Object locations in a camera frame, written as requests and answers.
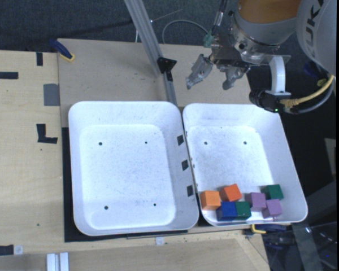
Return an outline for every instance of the red-orange cube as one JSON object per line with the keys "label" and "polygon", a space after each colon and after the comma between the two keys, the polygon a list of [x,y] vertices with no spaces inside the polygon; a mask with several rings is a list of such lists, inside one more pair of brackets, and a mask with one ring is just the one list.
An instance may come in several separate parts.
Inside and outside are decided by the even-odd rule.
{"label": "red-orange cube", "polygon": [[220,193],[218,191],[203,191],[199,198],[203,210],[216,210],[221,207]]}
{"label": "red-orange cube", "polygon": [[220,197],[224,202],[235,202],[242,198],[242,194],[240,193],[237,184],[234,183],[233,185],[222,188]]}

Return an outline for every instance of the colored block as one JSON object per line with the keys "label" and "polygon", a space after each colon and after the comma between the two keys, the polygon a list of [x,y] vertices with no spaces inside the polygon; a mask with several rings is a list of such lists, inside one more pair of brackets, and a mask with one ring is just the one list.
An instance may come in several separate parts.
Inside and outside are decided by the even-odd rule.
{"label": "colored block", "polygon": [[283,213],[279,199],[266,200],[266,209],[262,211],[264,218],[277,217]]}
{"label": "colored block", "polygon": [[232,221],[236,219],[235,202],[221,202],[221,207],[216,210],[216,216],[218,221]]}
{"label": "colored block", "polygon": [[224,202],[235,202],[242,198],[240,190],[236,183],[230,186],[226,186],[220,190],[221,200]]}
{"label": "colored block", "polygon": [[221,206],[220,193],[218,191],[203,191],[199,198],[203,210],[216,210]]}
{"label": "colored block", "polygon": [[283,199],[283,191],[281,190],[280,185],[268,185],[261,189],[261,193],[264,193],[267,200],[271,199]]}
{"label": "colored block", "polygon": [[249,193],[245,195],[245,200],[249,202],[251,211],[259,212],[266,208],[266,196],[264,193]]}
{"label": "colored block", "polygon": [[235,202],[237,218],[236,220],[247,220],[251,217],[249,202]]}

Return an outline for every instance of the dark green cube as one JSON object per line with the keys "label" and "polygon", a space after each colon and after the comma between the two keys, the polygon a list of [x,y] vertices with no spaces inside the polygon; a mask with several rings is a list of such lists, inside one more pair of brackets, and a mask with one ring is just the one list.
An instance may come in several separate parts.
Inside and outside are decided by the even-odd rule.
{"label": "dark green cube", "polygon": [[267,200],[272,200],[272,199],[283,199],[283,191],[281,191],[281,187],[279,184],[277,185],[268,185],[264,188],[261,189],[261,193],[265,194],[265,197]]}
{"label": "dark green cube", "polygon": [[249,202],[235,202],[237,217],[236,220],[246,220],[251,217]]}

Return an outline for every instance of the yellow cable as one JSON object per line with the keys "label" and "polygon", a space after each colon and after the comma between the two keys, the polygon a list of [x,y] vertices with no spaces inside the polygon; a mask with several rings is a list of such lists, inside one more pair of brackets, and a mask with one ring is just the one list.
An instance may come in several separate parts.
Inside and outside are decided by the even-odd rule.
{"label": "yellow cable", "polygon": [[315,97],[317,97],[318,95],[322,94],[324,91],[326,91],[326,89],[332,84],[333,80],[334,80],[334,75],[328,74],[328,81],[323,85],[323,87],[321,89],[319,89],[318,91],[314,92],[313,94],[308,95],[307,97],[303,97],[303,98],[295,98],[295,99],[282,99],[280,100],[280,103],[285,105],[285,108],[291,108],[293,106],[297,106],[298,104],[302,103],[302,102],[306,102],[310,99],[313,99]]}

